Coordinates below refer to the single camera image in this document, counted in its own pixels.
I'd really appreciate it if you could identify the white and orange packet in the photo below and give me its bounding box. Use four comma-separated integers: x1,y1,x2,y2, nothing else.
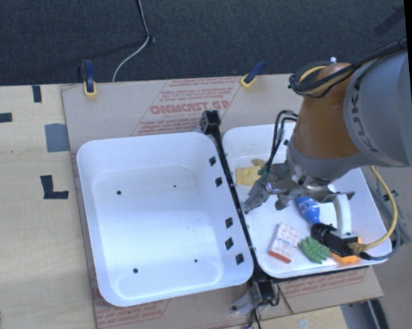
265,220,304,266

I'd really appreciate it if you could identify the thin black rod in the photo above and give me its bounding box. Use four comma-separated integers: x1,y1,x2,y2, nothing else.
210,119,266,289

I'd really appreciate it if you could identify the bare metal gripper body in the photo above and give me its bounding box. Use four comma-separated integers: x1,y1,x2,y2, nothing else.
262,158,335,203

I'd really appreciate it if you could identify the black cylinder on white bracket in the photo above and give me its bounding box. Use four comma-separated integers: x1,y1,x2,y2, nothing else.
306,189,362,261

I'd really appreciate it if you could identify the yellow cheese wedge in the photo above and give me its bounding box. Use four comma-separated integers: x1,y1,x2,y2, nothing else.
234,165,263,188

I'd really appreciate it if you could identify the brown cardboard board red print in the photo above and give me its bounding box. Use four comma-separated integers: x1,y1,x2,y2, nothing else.
60,59,388,329

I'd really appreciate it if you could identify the black block with thin wires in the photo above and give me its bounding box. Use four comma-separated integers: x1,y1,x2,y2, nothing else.
255,278,277,306
200,109,223,136

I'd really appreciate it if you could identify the green toy broccoli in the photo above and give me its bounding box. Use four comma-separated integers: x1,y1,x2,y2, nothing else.
298,234,332,267

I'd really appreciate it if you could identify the blue plastic bottle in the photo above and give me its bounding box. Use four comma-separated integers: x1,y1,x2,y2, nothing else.
295,193,323,227

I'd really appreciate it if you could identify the white plastic tray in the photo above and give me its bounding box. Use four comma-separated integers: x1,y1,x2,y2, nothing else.
74,126,258,311
220,114,395,284

